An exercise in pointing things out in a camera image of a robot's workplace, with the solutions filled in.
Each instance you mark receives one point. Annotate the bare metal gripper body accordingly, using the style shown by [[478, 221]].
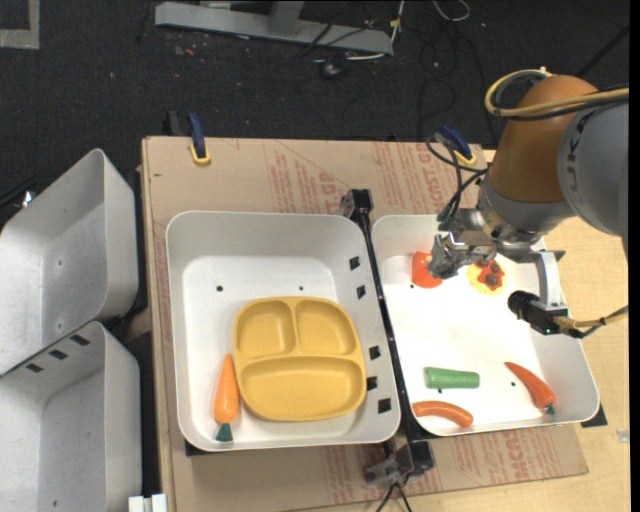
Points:
[[472, 235]]

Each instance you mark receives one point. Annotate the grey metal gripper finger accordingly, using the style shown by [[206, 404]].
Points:
[[437, 260], [455, 262]]

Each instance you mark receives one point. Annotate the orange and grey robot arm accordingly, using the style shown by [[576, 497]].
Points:
[[535, 150]]

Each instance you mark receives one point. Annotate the orange wedge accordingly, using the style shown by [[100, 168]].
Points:
[[421, 272]]

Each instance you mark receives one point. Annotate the yellow pizza slice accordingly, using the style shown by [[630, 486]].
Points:
[[487, 285]]

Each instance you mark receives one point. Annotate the white plastic tray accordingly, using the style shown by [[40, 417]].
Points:
[[60, 260], [65, 430], [465, 335], [210, 325]]

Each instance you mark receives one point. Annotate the thin black and white rod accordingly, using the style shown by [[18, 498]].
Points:
[[387, 315]]

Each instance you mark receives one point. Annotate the green cucumber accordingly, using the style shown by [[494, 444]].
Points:
[[450, 378]]

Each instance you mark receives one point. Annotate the orange chili pepper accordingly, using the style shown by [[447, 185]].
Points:
[[532, 385]]

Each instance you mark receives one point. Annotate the orange sausage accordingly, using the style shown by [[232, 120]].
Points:
[[442, 410]]

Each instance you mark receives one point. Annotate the brown cardboard board red print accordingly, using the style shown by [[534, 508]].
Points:
[[300, 170]]

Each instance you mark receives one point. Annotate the yellow divided plate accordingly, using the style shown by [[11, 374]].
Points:
[[300, 375]]

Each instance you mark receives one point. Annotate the black computer mouse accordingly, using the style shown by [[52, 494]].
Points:
[[334, 66]]

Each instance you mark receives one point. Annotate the orange carrot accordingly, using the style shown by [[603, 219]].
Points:
[[226, 390]]

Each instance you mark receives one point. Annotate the black cylinder on white bracket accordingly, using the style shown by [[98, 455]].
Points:
[[537, 312]]

